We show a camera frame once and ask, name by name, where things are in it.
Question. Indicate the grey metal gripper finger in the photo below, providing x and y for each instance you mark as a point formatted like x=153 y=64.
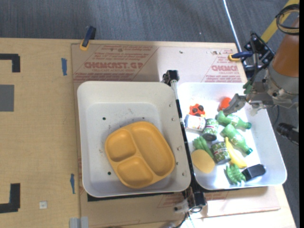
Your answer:
x=235 y=104
x=256 y=109

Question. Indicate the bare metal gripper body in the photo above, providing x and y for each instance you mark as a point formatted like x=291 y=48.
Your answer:
x=263 y=96

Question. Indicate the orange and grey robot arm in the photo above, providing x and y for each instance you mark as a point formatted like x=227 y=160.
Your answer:
x=286 y=56

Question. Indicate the orange toy carrot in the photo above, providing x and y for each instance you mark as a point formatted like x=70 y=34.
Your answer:
x=224 y=102

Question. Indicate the green plastic bottle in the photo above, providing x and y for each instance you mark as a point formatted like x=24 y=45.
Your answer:
x=234 y=136
x=234 y=120

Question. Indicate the green can with grape print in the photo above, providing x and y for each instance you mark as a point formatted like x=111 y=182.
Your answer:
x=211 y=128
x=220 y=153

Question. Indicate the red toy pizza slice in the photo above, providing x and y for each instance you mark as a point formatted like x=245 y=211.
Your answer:
x=197 y=110

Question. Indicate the white plastic tray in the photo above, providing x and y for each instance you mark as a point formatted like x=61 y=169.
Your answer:
x=266 y=151
x=123 y=98

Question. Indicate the white can with print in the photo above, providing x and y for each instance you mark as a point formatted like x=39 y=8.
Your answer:
x=194 y=123

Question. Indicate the yellow banana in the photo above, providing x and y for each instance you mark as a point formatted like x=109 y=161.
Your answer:
x=235 y=157

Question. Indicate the green toy leafy vegetable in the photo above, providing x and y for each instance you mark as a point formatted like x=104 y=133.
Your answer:
x=201 y=145

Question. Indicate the thin black and white rod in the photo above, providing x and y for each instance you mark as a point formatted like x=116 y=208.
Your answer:
x=182 y=125

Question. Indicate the black rectangular block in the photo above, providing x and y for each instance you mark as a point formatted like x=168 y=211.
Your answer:
x=254 y=172

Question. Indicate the yellow oval toy bread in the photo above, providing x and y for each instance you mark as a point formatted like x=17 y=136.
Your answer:
x=203 y=161

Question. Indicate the green toy broccoli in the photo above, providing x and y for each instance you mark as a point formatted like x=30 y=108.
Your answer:
x=234 y=174

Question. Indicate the yellow divided plate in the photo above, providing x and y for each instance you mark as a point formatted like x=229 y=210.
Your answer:
x=145 y=148

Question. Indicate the brown cardboard board red print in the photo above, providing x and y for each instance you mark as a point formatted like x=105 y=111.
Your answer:
x=133 y=63

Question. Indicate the black cylinder on white bracket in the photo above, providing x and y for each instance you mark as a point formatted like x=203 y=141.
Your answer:
x=287 y=130

